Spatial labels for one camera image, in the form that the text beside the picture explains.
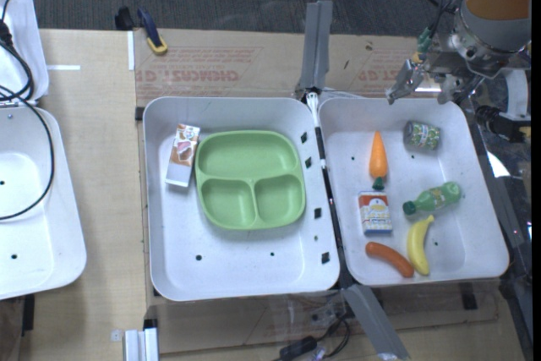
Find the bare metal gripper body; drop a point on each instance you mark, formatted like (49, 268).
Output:
(477, 61)

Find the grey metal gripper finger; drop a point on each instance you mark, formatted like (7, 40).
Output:
(406, 82)
(451, 91)

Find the grey can with green print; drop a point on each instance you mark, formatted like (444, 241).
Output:
(422, 136)

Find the orange carrot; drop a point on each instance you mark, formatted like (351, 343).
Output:
(378, 158)

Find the green plastic bottle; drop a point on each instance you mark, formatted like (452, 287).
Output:
(435, 198)

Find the orange and white carton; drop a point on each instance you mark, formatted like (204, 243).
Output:
(375, 213)

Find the white plastic tray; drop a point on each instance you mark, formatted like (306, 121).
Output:
(465, 241)
(38, 232)
(19, 12)
(236, 266)

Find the brown cardboard board, red print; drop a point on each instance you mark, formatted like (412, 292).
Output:
(253, 55)

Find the yellow banana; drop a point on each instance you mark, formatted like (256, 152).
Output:
(416, 249)

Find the green divided plate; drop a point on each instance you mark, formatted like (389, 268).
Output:
(249, 156)

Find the orange sausage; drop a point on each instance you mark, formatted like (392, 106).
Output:
(389, 258)

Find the white and brown carton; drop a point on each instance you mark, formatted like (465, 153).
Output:
(182, 156)

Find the black cylinder on white bracket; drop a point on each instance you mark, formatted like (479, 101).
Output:
(516, 97)

